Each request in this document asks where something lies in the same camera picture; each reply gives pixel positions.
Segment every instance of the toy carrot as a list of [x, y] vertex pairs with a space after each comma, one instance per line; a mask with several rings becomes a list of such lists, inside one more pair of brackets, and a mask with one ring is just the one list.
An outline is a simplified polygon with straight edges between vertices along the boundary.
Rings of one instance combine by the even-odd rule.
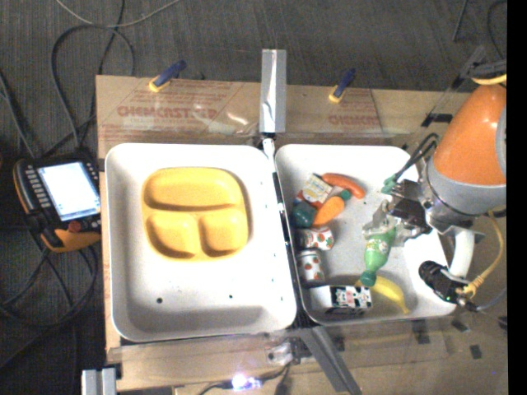
[[357, 199], [362, 199], [366, 196], [364, 188], [359, 186], [355, 181], [342, 174], [326, 173], [322, 174], [322, 180], [332, 186], [339, 186], [345, 188]]
[[316, 212], [312, 226], [320, 227], [330, 222], [344, 210], [344, 203], [352, 196], [349, 190], [343, 190], [340, 194], [330, 197]]

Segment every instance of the black cable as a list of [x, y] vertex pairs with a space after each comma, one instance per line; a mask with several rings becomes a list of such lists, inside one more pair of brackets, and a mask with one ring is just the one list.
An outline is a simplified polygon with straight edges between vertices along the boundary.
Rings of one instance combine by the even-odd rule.
[[[70, 295], [68, 288], [66, 287], [66, 284], [64, 283], [64, 279], [62, 276], [58, 273], [57, 268], [54, 266], [53, 262], [51, 262], [51, 259], [49, 256], [46, 256], [45, 258], [46, 262], [48, 263], [49, 267], [51, 268], [53, 274], [55, 275], [55, 278], [57, 279], [60, 288], [62, 290], [62, 293], [64, 297], [66, 298], [66, 301], [68, 302], [68, 306], [70, 309], [73, 307], [73, 300], [72, 296]], [[72, 351], [73, 351], [73, 362], [72, 362], [72, 381], [70, 384], [70, 393], [75, 393], [75, 382], [77, 381], [77, 326], [75, 323], [71, 323], [71, 330], [72, 330]]]
[[501, 59], [503, 59], [505, 57], [503, 55], [503, 52], [498, 47], [497, 42], [496, 42], [496, 37], [494, 36], [494, 33], [492, 32], [492, 14], [496, 10], [496, 8], [499, 7], [502, 4], [507, 4], [507, 0], [496, 0], [493, 4], [491, 4], [491, 6], [488, 8], [488, 11], [487, 11], [487, 29], [488, 29], [488, 34], [489, 34], [489, 36], [491, 38], [492, 45], [494, 45], [494, 48], [496, 49], [496, 51], [497, 51], [497, 53], [498, 53], [498, 55], [499, 55], [499, 57]]
[[507, 208], [505, 207], [500, 211], [492, 211], [492, 215], [494, 216], [494, 218], [505, 218], [507, 216]]
[[27, 278], [26, 284], [24, 285], [24, 287], [12, 297], [8, 298], [7, 300], [2, 301], [2, 303], [0, 303], [2, 307], [8, 307], [10, 304], [16, 303], [35, 284], [36, 277], [39, 275], [40, 269], [45, 264], [49, 253], [50, 253], [49, 250], [45, 250], [42, 253], [39, 264], [36, 266], [36, 268]]
[[[62, 277], [60, 275], [56, 276], [60, 281], [62, 280]], [[71, 300], [71, 297], [69, 295], [69, 292], [65, 290], [64, 295], [67, 299]], [[71, 324], [71, 330], [72, 330], [72, 351], [73, 351], [73, 362], [72, 362], [72, 382], [70, 385], [70, 393], [74, 394], [76, 393], [76, 381], [77, 381], [77, 364], [78, 364], [78, 336], [77, 336], [77, 327], [75, 326], [75, 323]], [[3, 361], [3, 363], [0, 364], [0, 370], [5, 369], [8, 367], [21, 353], [25, 352], [27, 349], [29, 349], [31, 346], [33, 346], [37, 341], [40, 341], [44, 339], [44, 337], [47, 337], [53, 332], [53, 330], [44, 330], [41, 331], [36, 335], [36, 337], [32, 338], [30, 341], [28, 341], [22, 348], [20, 348], [15, 353], [11, 354], [6, 360]]]
[[[117, 24], [119, 24], [122, 21], [122, 19], [123, 19], [124, 5], [125, 5], [125, 0], [121, 0], [120, 10], [119, 10], [119, 18], [118, 18]], [[63, 90], [62, 90], [62, 87], [60, 86], [60, 83], [59, 83], [59, 80], [58, 80], [58, 74], [57, 74], [57, 71], [56, 71], [56, 57], [57, 57], [57, 52], [58, 52], [58, 48], [59, 48], [60, 44], [62, 44], [67, 39], [67, 37], [69, 35], [71, 35], [72, 33], [76, 32], [78, 30], [86, 30], [86, 29], [90, 29], [90, 28], [95, 28], [97, 30], [105, 30], [105, 31], [108, 31], [108, 32], [111, 33], [110, 40], [109, 40], [108, 44], [105, 47], [105, 51], [104, 51], [103, 56], [102, 56], [102, 58], [100, 60], [99, 67], [97, 68], [97, 74], [101, 74], [102, 73], [102, 69], [103, 69], [104, 62], [106, 60], [106, 56], [108, 55], [108, 53], [110, 51], [110, 48], [112, 46], [112, 43], [114, 43], [114, 39], [115, 39], [116, 36], [119, 37], [126, 44], [126, 46], [128, 48], [128, 51], [130, 52], [130, 57], [131, 57], [130, 66], [131, 66], [131, 68], [130, 68], [129, 75], [130, 76], [133, 75], [133, 72], [135, 70], [135, 53], [133, 51], [133, 46], [128, 41], [128, 39], [123, 34], [121, 34], [118, 31], [117, 27], [115, 27], [115, 28], [107, 28], [107, 27], [104, 27], [104, 26], [97, 26], [97, 25], [80, 25], [80, 26], [74, 26], [73, 28], [65, 30], [57, 38], [57, 40], [55, 41], [55, 44], [54, 44], [53, 49], [51, 51], [50, 66], [51, 66], [51, 72], [52, 72], [54, 88], [57, 91], [58, 99], [60, 101], [60, 104], [63, 107], [64, 113], [66, 114], [66, 116], [68, 118], [68, 122], [70, 123], [72, 131], [69, 134], [67, 134], [66, 136], [64, 136], [63, 138], [61, 138], [57, 143], [55, 143], [53, 146], [51, 146], [47, 151], [45, 151], [44, 152], [44, 156], [48, 156], [51, 153], [53, 153], [54, 151], [56, 151], [70, 137], [73, 137], [73, 140], [75, 142], [75, 146], [78, 148], [82, 144], [82, 141], [83, 141], [84, 137], [87, 134], [87, 130], [88, 130], [88, 126], [89, 126], [90, 122], [96, 117], [96, 114], [94, 113], [95, 107], [96, 107], [96, 95], [95, 95], [95, 92], [93, 92], [92, 96], [91, 96], [91, 104], [90, 104], [90, 111], [89, 111], [88, 119], [86, 121], [84, 121], [78, 127], [75, 125], [75, 121], [73, 119], [72, 111], [68, 107], [68, 103], [66, 101], [66, 98], [64, 97]], [[83, 137], [79, 137], [79, 133], [80, 132], [84, 133]]]
[[[425, 150], [423, 150], [423, 147], [431, 139], [434, 139], [434, 140], [427, 146], [427, 148]], [[397, 173], [394, 174], [393, 181], [397, 182], [397, 180], [399, 180], [401, 175], [403, 175], [403, 173], [407, 169], [409, 169], [412, 165], [418, 163], [421, 159], [423, 159], [432, 148], [437, 147], [437, 141], [436, 141], [437, 139], [439, 139], [439, 135], [437, 135], [437, 133], [430, 133], [430, 134], [426, 135], [423, 138], [423, 140], [419, 143], [419, 145], [417, 145], [417, 148], [412, 153], [412, 155], [410, 156], [408, 161], [406, 161], [406, 164], [404, 164], [403, 168], [401, 170], [399, 170]]]
[[115, 28], [115, 27], [124, 28], [124, 27], [129, 27], [129, 26], [135, 26], [135, 25], [137, 25], [137, 24], [139, 24], [141, 22], [144, 22], [146, 19], [150, 19], [152, 16], [156, 15], [157, 13], [163, 12], [165, 9], [168, 9], [169, 7], [174, 6], [176, 3], [180, 2], [180, 1], [182, 1], [182, 0], [172, 0], [171, 2], [167, 3], [166, 5], [164, 5], [162, 7], [159, 7], [154, 12], [151, 12], [151, 13], [145, 15], [145, 16], [141, 16], [139, 19], [137, 19], [135, 21], [119, 23], [119, 24], [115, 24], [115, 25], [100, 25], [100, 24], [96, 24], [96, 23], [94, 23], [92, 21], [88, 21], [87, 19], [83, 18], [82, 16], [79, 16], [74, 11], [72, 11], [69, 7], [67, 7], [61, 0], [55, 0], [55, 2], [57, 2], [64, 10], [66, 10], [66, 12], [68, 12], [70, 15], [76, 17], [79, 21], [84, 22], [85, 24], [88, 24], [88, 25], [101, 26], [103, 28]]
[[489, 300], [487, 303], [485, 304], [480, 304], [476, 311], [478, 312], [481, 312], [483, 310], [487, 310], [489, 308], [491, 308], [492, 306], [498, 304], [500, 301], [502, 301], [503, 299], [505, 299], [507, 295], [507, 287], [503, 288], [498, 294], [496, 297], [494, 297], [492, 300]]
[[289, 370], [291, 370], [291, 362], [287, 363], [286, 372], [283, 374], [282, 378], [280, 379], [280, 382], [278, 382], [277, 387], [274, 389], [274, 395], [286, 395], [287, 386], [284, 384], [284, 382], [286, 381], [287, 376], [289, 375]]
[[23, 316], [20, 316], [19, 313], [16, 313], [12, 309], [10, 309], [8, 306], [5, 306], [3, 303], [0, 304], [0, 314], [4, 317], [11, 318], [14, 321], [25, 325], [29, 328], [37, 328], [37, 329], [56, 329], [60, 328], [63, 325], [69, 323], [72, 321], [76, 316], [78, 316], [83, 308], [86, 306], [88, 301], [90, 300], [93, 290], [95, 288], [96, 278], [97, 278], [97, 270], [98, 270], [98, 259], [95, 251], [93, 251], [92, 247], [88, 247], [92, 252], [92, 257], [94, 261], [94, 266], [90, 265], [88, 262], [86, 255], [82, 253], [81, 250], [79, 250], [79, 253], [82, 253], [82, 257], [84, 261], [86, 262], [86, 265], [88, 269], [91, 271], [91, 281], [90, 285], [86, 289], [86, 291], [83, 293], [83, 295], [77, 300], [75, 303], [72, 304], [69, 311], [67, 311], [64, 315], [62, 315], [58, 320], [55, 322], [50, 323], [39, 323], [37, 321], [31, 320], [29, 318], [25, 318]]
[[33, 151], [31, 150], [31, 146], [29, 142], [26, 139], [26, 135], [24, 134], [24, 131], [22, 130], [22, 126], [20, 124], [20, 121], [18, 120], [18, 117], [16, 115], [15, 106], [13, 104], [12, 98], [9, 94], [9, 91], [7, 89], [7, 83], [6, 80], [3, 77], [2, 71], [0, 71], [0, 87], [2, 88], [0, 90], [0, 98], [4, 100], [7, 103], [7, 108], [9, 109], [9, 114], [12, 117], [13, 123], [15, 124], [16, 130], [18, 131], [18, 137], [24, 142], [24, 145], [26, 146], [26, 150], [29, 152], [30, 156], [32, 158], [35, 158], [35, 155]]
[[481, 309], [477, 309], [475, 313], [481, 313], [481, 314], [484, 314], [485, 316], [488, 316], [489, 318], [496, 320], [500, 328], [507, 330], [507, 316], [500, 316], [497, 318], [493, 314], [489, 314], [485, 310], [481, 310]]
[[[277, 386], [277, 389], [278, 389], [278, 387], [281, 384], [283, 384], [287, 374], [289, 373], [289, 369], [290, 368], [291, 368], [291, 362], [287, 363], [277, 373], [271, 374], [271, 375], [266, 376], [266, 377], [257, 378], [257, 379], [262, 383], [262, 385], [264, 385], [264, 383], [268, 382], [269, 380], [274, 380], [277, 377], [282, 376], [282, 379], [280, 379], [280, 382], [278, 383], [278, 386]], [[219, 389], [233, 389], [233, 386], [232, 386], [232, 382], [230, 380], [226, 380], [224, 382], [213, 383], [212, 385], [207, 386], [202, 392], [199, 393], [199, 395], [204, 395], [205, 393], [207, 393], [209, 391], [212, 391], [215, 388], [219, 388]]]

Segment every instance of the yellow cable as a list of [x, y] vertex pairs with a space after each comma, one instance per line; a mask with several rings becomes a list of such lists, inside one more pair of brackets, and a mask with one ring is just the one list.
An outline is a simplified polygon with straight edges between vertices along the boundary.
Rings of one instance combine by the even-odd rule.
[[496, 85], [505, 82], [507, 80], [507, 74], [505, 73], [504, 75], [493, 77], [491, 79], [482, 79], [479, 77], [472, 77], [471, 79], [478, 85]]
[[491, 266], [488, 267], [487, 270], [485, 270], [483, 273], [481, 273], [472, 282], [470, 282], [463, 288], [463, 294], [467, 295], [469, 298], [473, 298], [476, 295], [478, 288], [485, 282], [485, 280], [492, 273], [492, 271], [496, 269], [497, 264], [500, 262], [501, 258], [503, 257], [503, 253], [505, 252], [505, 240], [503, 239], [503, 233], [501, 232], [500, 227], [498, 226], [496, 218], [494, 218], [494, 214], [492, 213], [492, 211], [488, 212], [488, 217], [490, 218], [491, 223], [494, 226], [494, 230], [496, 231], [496, 235], [500, 244], [500, 250], [496, 259], [494, 259], [494, 262], [492, 262]]

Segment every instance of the gray carpet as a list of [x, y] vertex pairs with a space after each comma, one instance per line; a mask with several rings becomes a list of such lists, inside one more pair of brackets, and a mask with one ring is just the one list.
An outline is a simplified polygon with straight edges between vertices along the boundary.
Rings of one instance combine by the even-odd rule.
[[[120, 0], [63, 0], [80, 16], [113, 25]], [[122, 22], [141, 19], [171, 0], [125, 0]], [[177, 60], [182, 77], [218, 81], [259, 81], [261, 49], [287, 50], [290, 84], [331, 86], [340, 73], [357, 70], [356, 87], [443, 91], [477, 46], [488, 61], [506, 58], [506, 1], [469, 0], [457, 40], [452, 40], [464, 0], [184, 0], [163, 12], [119, 28], [133, 46], [115, 36], [104, 74], [154, 77]], [[51, 53], [69, 28], [83, 25], [54, 0], [0, 0], [0, 74], [35, 156], [67, 136], [67, 113], [54, 89]], [[55, 64], [66, 105], [78, 126], [93, 114], [94, 76], [112, 34], [81, 28], [56, 46]], [[0, 98], [0, 298], [19, 291], [40, 254], [21, 227], [12, 186], [12, 163], [28, 156], [18, 139], [5, 97]], [[96, 155], [91, 122], [84, 144]], [[68, 139], [57, 152], [74, 148]], [[100, 254], [100, 246], [94, 247]], [[90, 273], [78, 253], [50, 261], [73, 299], [87, 288]], [[43, 335], [0, 317], [0, 393], [80, 392], [82, 369], [105, 363], [102, 284], [72, 325]], [[68, 303], [48, 263], [26, 297], [16, 304], [25, 317], [51, 321]]]

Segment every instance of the blue light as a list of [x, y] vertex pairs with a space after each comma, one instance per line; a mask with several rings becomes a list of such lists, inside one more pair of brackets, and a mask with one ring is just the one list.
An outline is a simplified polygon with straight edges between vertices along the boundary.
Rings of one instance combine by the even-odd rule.
[[245, 391], [246, 389], [262, 388], [262, 381], [255, 378], [246, 378], [243, 374], [237, 374], [232, 378], [232, 389]]

